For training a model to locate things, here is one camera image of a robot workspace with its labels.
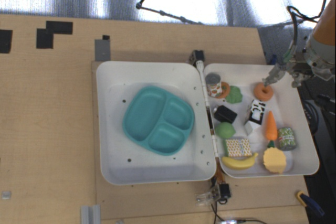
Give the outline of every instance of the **orange donut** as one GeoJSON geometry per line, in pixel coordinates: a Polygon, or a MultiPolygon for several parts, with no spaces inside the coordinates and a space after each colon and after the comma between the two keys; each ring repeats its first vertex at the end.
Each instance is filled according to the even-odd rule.
{"type": "Polygon", "coordinates": [[[260,101],[265,102],[272,98],[274,92],[270,85],[267,85],[265,87],[264,84],[260,82],[255,86],[253,93],[256,98],[258,98],[260,101]]]}
{"type": "Polygon", "coordinates": [[[218,99],[222,99],[222,98],[225,98],[229,95],[230,93],[230,85],[226,82],[222,82],[221,83],[221,87],[222,87],[222,94],[216,98],[218,99]]]}

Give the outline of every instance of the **white box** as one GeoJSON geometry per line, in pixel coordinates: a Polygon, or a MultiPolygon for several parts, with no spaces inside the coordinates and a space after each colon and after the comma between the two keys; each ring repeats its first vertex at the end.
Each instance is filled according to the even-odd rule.
{"type": "MultiPolygon", "coordinates": [[[[228,104],[223,99],[209,97],[211,108],[224,104],[238,116],[233,123],[236,135],[247,137],[244,129],[246,110],[253,97],[253,88],[266,77],[272,66],[211,64],[204,70],[220,74],[222,81],[238,86],[243,94],[239,104],[228,104]]],[[[297,148],[285,152],[287,167],[281,175],[309,175],[317,171],[319,159],[311,138],[306,117],[291,77],[272,85],[275,96],[267,102],[266,111],[272,110],[277,126],[291,127],[297,148]]],[[[99,106],[101,171],[104,178],[117,185],[177,182],[210,179],[216,172],[205,100],[198,71],[186,63],[104,62],[97,69],[99,106]],[[180,97],[192,107],[195,123],[183,148],[172,156],[150,152],[129,140],[122,130],[122,120],[128,104],[145,86],[161,87],[180,97]]],[[[256,164],[248,170],[232,170],[222,164],[229,176],[279,176],[267,171],[263,165],[263,152],[268,141],[263,135],[264,125],[252,132],[252,152],[258,152],[256,164]]],[[[223,141],[217,137],[220,156],[224,155],[223,141]]]]}

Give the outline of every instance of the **yellow banana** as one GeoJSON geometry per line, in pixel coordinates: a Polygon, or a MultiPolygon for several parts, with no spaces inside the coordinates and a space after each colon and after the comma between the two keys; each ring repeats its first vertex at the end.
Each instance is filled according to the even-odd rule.
{"type": "Polygon", "coordinates": [[[234,170],[244,170],[252,167],[254,163],[256,162],[256,157],[258,156],[257,152],[254,152],[251,157],[248,157],[246,159],[233,159],[230,157],[222,157],[222,162],[227,166],[228,168],[234,169],[234,170]]]}

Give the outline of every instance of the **wooden table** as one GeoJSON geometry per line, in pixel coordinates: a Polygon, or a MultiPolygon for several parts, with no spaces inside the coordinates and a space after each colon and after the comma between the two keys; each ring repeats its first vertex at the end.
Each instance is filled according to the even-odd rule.
{"type": "MultiPolygon", "coordinates": [[[[0,29],[13,30],[12,50],[0,54],[1,224],[80,223],[80,207],[103,203],[103,224],[212,223],[194,195],[207,182],[117,187],[95,173],[92,74],[95,39],[111,37],[112,60],[185,62],[194,49],[206,64],[265,63],[256,29],[0,15],[0,29]],[[36,49],[36,29],[47,20],[73,22],[72,35],[54,35],[54,49],[36,49]],[[143,199],[166,194],[166,206],[143,199]]],[[[307,192],[302,176],[261,179],[226,177],[232,198],[218,208],[225,218],[266,223],[308,223],[295,199],[307,192]]]]}

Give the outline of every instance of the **can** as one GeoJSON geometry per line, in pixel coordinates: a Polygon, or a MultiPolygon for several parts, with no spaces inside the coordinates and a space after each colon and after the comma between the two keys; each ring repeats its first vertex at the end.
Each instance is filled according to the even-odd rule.
{"type": "Polygon", "coordinates": [[[216,73],[209,73],[205,77],[205,83],[209,96],[218,97],[222,94],[222,83],[220,80],[220,75],[216,73]]]}
{"type": "Polygon", "coordinates": [[[294,132],[290,127],[284,127],[278,130],[278,141],[282,151],[291,151],[296,148],[294,132]]]}

